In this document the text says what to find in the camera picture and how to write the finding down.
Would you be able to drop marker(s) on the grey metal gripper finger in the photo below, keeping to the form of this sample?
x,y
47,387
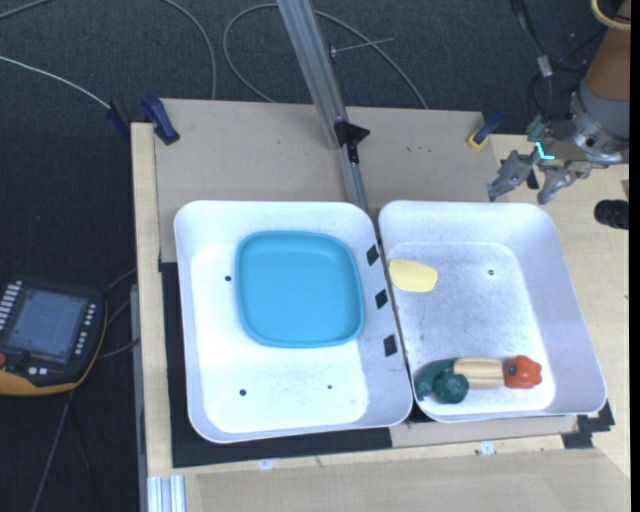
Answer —
x,y
554,183
510,175

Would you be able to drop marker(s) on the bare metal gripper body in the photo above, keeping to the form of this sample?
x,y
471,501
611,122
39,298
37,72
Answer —
x,y
580,142

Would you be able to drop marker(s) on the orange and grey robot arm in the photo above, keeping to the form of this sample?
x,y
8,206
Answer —
x,y
607,65

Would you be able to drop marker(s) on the yellow flat oval toy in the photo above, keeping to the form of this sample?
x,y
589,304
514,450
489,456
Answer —
x,y
412,276

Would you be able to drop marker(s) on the white plastic tray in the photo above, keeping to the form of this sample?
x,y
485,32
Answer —
x,y
480,320
280,390

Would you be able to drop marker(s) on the red toy pepper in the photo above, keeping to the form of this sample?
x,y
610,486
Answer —
x,y
524,372

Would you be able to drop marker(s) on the pale yellow toy corn cob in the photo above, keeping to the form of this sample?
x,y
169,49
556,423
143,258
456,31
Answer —
x,y
479,372

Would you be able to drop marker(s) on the dark green curved toy vegetable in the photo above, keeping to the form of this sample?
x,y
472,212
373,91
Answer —
x,y
428,376

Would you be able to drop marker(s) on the dark green toy pepper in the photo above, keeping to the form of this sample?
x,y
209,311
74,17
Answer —
x,y
452,389

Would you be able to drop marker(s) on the blue plate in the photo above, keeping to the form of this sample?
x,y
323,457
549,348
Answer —
x,y
299,290

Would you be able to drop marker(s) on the flat brown board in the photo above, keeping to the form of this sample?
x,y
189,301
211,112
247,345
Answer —
x,y
260,150

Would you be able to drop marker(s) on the black cylinder on white bracket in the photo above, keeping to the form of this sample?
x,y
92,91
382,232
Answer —
x,y
612,214

